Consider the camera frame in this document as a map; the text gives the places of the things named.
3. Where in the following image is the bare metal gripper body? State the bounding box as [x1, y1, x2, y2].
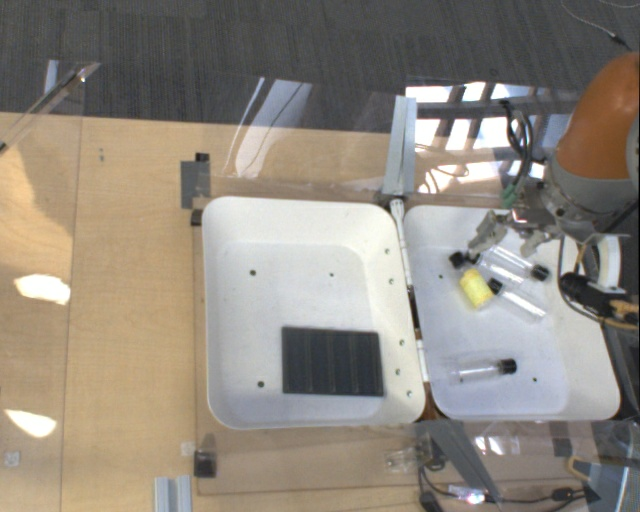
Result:
[505, 188, 603, 240]

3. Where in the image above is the clear bottle with black cap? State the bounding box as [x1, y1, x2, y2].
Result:
[474, 244, 551, 287]
[446, 356, 518, 387]
[486, 277, 548, 325]
[448, 250, 481, 270]

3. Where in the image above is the yellow cylinder bottle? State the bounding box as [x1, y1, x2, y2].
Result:
[459, 268, 496, 312]

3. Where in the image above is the white plastic tray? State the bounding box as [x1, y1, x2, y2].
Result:
[402, 203, 622, 422]
[200, 195, 427, 431]

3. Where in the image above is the black ribbed rectangular pad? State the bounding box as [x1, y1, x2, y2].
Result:
[280, 325, 386, 398]

